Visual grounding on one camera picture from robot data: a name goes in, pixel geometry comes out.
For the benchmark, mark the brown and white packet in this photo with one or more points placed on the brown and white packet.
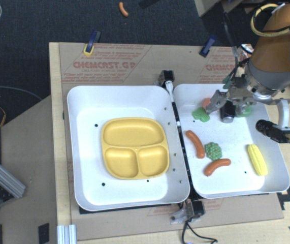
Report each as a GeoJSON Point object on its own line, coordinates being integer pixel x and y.
{"type": "Point", "coordinates": [246, 50]}

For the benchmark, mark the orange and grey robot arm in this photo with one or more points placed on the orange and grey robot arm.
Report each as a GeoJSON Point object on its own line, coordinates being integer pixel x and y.
{"type": "Point", "coordinates": [271, 49]}

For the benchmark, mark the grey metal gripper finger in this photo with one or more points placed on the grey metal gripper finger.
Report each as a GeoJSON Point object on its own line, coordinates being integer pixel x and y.
{"type": "Point", "coordinates": [242, 109]}
{"type": "Point", "coordinates": [217, 100]}

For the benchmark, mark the green toy grapes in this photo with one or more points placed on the green toy grapes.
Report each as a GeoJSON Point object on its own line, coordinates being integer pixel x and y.
{"type": "Point", "coordinates": [213, 151]}

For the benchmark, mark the small orange toy food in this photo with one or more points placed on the small orange toy food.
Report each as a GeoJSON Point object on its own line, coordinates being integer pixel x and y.
{"type": "Point", "coordinates": [205, 102]}

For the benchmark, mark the orange toy sausage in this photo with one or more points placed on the orange toy sausage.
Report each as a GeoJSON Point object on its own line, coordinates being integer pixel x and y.
{"type": "Point", "coordinates": [196, 144]}
{"type": "Point", "coordinates": [123, 9]}
{"type": "Point", "coordinates": [216, 166]}

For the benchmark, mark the yellow toy corn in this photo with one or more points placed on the yellow toy corn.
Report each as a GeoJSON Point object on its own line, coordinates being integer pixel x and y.
{"type": "Point", "coordinates": [257, 160]}

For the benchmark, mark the black cylinder on white bracket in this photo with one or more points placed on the black cylinder on white bracket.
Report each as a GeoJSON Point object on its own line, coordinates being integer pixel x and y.
{"type": "Point", "coordinates": [271, 130]}

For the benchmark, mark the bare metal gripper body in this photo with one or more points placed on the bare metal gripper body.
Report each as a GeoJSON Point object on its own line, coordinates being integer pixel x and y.
{"type": "Point", "coordinates": [242, 91]}

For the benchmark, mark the green toy broccoli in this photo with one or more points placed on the green toy broccoli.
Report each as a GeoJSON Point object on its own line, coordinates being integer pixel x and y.
{"type": "Point", "coordinates": [200, 115]}

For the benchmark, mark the thin black and white rod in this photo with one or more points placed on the thin black and white rod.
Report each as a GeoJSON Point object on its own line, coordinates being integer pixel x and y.
{"type": "Point", "coordinates": [179, 126]}

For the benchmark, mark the white plastic tray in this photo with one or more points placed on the white plastic tray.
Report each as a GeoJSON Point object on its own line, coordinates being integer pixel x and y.
{"type": "Point", "coordinates": [89, 141]}
{"type": "Point", "coordinates": [236, 141]}

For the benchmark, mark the small black can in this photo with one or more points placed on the small black can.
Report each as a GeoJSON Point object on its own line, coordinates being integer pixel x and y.
{"type": "Point", "coordinates": [227, 114]}

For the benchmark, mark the yellow divided plate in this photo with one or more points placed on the yellow divided plate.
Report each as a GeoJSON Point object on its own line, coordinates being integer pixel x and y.
{"type": "Point", "coordinates": [134, 146]}

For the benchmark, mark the brown cardboard board red print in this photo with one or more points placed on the brown cardboard board red print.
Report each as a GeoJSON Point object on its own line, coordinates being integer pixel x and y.
{"type": "Point", "coordinates": [124, 67]}

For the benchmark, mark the light green toy food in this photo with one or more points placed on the light green toy food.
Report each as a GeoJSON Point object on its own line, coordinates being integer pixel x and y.
{"type": "Point", "coordinates": [247, 113]}

